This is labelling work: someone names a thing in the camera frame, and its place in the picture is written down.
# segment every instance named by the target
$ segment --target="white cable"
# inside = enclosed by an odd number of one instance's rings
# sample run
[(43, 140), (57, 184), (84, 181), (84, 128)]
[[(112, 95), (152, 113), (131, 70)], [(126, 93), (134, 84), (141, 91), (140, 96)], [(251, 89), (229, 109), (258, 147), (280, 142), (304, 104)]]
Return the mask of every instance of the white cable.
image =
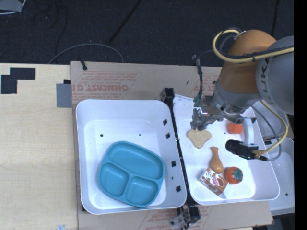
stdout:
[[(26, 3), (27, 1), (28, 1), (28, 0), (24, 0), (24, 2), (23, 2), (22, 5), (21, 5), (21, 8), (25, 5), (25, 3)], [(14, 14), (14, 13), (16, 13), (16, 11), (0, 13), (0, 15)]]
[(57, 57), (59, 57), (60, 55), (62, 55), (63, 53), (65, 53), (66, 51), (68, 50), (71, 50), (73, 48), (78, 48), (78, 47), (81, 47), (81, 46), (103, 46), (103, 47), (106, 47), (106, 48), (110, 48), (112, 50), (114, 50), (116, 53), (118, 53), (118, 55), (120, 56), (121, 58), (121, 62), (124, 63), (124, 58), (123, 56), (116, 50), (114, 49), (113, 47), (110, 47), (108, 45), (105, 45), (105, 44), (96, 44), (96, 43), (89, 43), (89, 44), (80, 44), (80, 45), (75, 45), (75, 46), (72, 46), (72, 47), (69, 47), (67, 49), (64, 49), (62, 52), (58, 53), (56, 56), (54, 56), (47, 64), (51, 64)]

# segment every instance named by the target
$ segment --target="beige cookie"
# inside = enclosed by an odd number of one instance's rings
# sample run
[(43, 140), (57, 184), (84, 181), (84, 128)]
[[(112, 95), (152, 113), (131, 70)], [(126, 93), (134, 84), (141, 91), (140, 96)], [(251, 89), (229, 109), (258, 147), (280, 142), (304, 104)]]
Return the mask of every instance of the beige cookie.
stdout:
[(198, 129), (191, 129), (187, 132), (187, 137), (192, 141), (196, 148), (202, 148), (206, 141), (212, 137), (211, 133), (204, 129), (199, 131)]

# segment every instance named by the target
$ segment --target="light wood surface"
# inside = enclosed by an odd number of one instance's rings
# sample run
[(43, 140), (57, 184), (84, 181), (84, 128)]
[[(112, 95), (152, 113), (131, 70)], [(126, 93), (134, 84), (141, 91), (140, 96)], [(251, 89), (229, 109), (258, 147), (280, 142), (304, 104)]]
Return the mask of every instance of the light wood surface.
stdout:
[(35, 80), (18, 80), (17, 94), (0, 94), (0, 229), (78, 228), (72, 109), (57, 108), (56, 84), (69, 65), (35, 67)]

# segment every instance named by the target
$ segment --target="yellow cable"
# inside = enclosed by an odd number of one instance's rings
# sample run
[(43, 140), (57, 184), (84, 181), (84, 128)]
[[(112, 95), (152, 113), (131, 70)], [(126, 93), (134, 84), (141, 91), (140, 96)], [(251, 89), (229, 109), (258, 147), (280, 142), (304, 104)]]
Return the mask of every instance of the yellow cable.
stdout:
[(272, 149), (277, 147), (280, 143), (282, 143), (282, 141), (286, 138), (286, 136), (288, 134), (288, 125), (286, 124), (286, 122), (275, 111), (273, 111), (264, 101), (260, 101), (260, 102), (266, 108), (268, 108), (276, 117), (278, 117), (278, 119), (283, 123), (283, 125), (285, 127), (285, 132), (284, 132), (283, 136), (280, 138), (279, 141), (277, 141), (274, 145), (270, 146), (266, 150), (252, 150), (252, 153), (255, 153), (257, 156), (263, 155), (263, 154), (267, 153), (268, 151), (271, 151)]
[(218, 33), (215, 38), (212, 41), (212, 48), (214, 53), (222, 60), (224, 61), (228, 61), (228, 62), (232, 62), (232, 63), (244, 63), (244, 62), (248, 62), (248, 61), (253, 61), (253, 60), (259, 60), (262, 58), (266, 58), (266, 57), (273, 57), (273, 56), (278, 56), (278, 55), (282, 55), (282, 54), (286, 54), (286, 53), (290, 53), (290, 52), (294, 52), (294, 47), (291, 48), (287, 48), (287, 49), (283, 49), (283, 50), (279, 50), (276, 52), (272, 52), (272, 53), (268, 53), (268, 54), (264, 54), (264, 55), (258, 55), (255, 57), (247, 57), (247, 58), (243, 58), (243, 59), (232, 59), (232, 58), (228, 58), (223, 56), (216, 48), (215, 44), (217, 39), (226, 33), (235, 33), (235, 34), (240, 34), (240, 32), (236, 29), (229, 29), (229, 30), (225, 30), (225, 31), (221, 31), (220, 33)]

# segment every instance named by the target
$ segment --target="orange toy food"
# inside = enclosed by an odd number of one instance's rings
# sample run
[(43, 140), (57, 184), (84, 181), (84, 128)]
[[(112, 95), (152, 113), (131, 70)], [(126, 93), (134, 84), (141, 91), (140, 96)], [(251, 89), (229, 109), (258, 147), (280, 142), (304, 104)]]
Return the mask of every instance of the orange toy food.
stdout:
[(210, 164), (211, 169), (220, 174), (224, 171), (224, 167), (219, 157), (219, 149), (217, 147), (211, 147), (211, 150), (213, 152), (213, 159)]
[(238, 184), (243, 180), (243, 172), (236, 166), (226, 170), (225, 178), (230, 184)]
[(242, 124), (234, 124), (233, 122), (229, 122), (227, 125), (227, 129), (229, 133), (231, 134), (241, 134), (243, 131), (243, 125)]

